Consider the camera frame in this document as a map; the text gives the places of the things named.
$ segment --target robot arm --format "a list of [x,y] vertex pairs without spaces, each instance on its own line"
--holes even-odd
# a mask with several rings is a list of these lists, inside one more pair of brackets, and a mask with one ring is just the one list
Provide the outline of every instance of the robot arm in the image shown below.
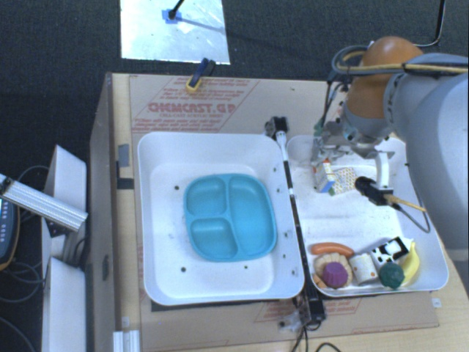
[[[360,65],[347,65],[357,55]],[[320,122],[313,160],[347,150],[382,157],[374,147],[395,133],[406,142],[413,186],[446,247],[467,249],[468,58],[422,54],[385,37],[369,48],[345,48],[333,69],[354,79],[340,118]]]

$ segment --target purple ball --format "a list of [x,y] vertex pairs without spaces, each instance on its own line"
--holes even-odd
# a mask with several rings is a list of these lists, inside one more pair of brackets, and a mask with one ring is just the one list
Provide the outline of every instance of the purple ball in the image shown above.
[[340,288],[349,278],[349,274],[345,267],[338,262],[331,262],[328,263],[324,267],[324,271],[322,272],[322,280],[328,286],[332,288]]

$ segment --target gray metal panel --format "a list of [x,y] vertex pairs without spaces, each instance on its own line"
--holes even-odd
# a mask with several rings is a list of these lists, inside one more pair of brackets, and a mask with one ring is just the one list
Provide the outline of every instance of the gray metal panel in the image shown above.
[[113,351],[117,330],[119,296],[114,287],[118,273],[113,234],[115,219],[116,166],[112,123],[112,75],[106,75],[89,143],[89,228],[91,246],[87,264],[92,266],[92,320],[96,352]]

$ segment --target blue plate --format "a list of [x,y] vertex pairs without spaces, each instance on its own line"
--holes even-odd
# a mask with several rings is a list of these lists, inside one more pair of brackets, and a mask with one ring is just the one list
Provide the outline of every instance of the blue plate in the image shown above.
[[192,247],[218,262],[253,260],[276,245],[277,228],[264,185],[248,175],[200,177],[184,193]]

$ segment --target white tray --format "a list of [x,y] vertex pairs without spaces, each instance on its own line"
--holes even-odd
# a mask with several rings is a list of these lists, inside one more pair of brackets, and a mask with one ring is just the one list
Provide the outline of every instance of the white tray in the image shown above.
[[[327,296],[342,297],[442,288],[448,281],[448,267],[433,225],[431,232],[425,233],[404,214],[388,206],[375,206],[356,190],[333,197],[327,193],[317,193],[314,190],[310,164],[312,145],[312,136],[295,136],[287,147],[306,249],[309,250],[314,243],[330,241],[347,245],[357,253],[369,252],[374,247],[401,235],[414,239],[421,260],[417,276],[411,283],[397,290],[383,287],[379,282],[358,286],[355,278],[352,284],[345,288],[337,290],[318,288],[318,290]],[[389,139],[377,149],[395,152],[389,161],[390,185],[394,188],[394,194],[418,204],[405,166],[405,145],[397,139]],[[334,170],[343,167],[352,167],[357,176],[367,176],[376,180],[373,160],[364,160],[358,155],[346,155],[332,166]],[[406,206],[403,208],[426,227],[422,212]],[[314,258],[314,255],[308,253],[312,273],[314,273]]]
[[[253,134],[155,132],[138,148],[144,244],[144,285],[162,305],[292,298],[302,289],[295,223],[281,151],[270,138]],[[185,188],[198,177],[240,173],[261,181],[277,225],[271,253],[235,263],[201,258],[185,226]]]

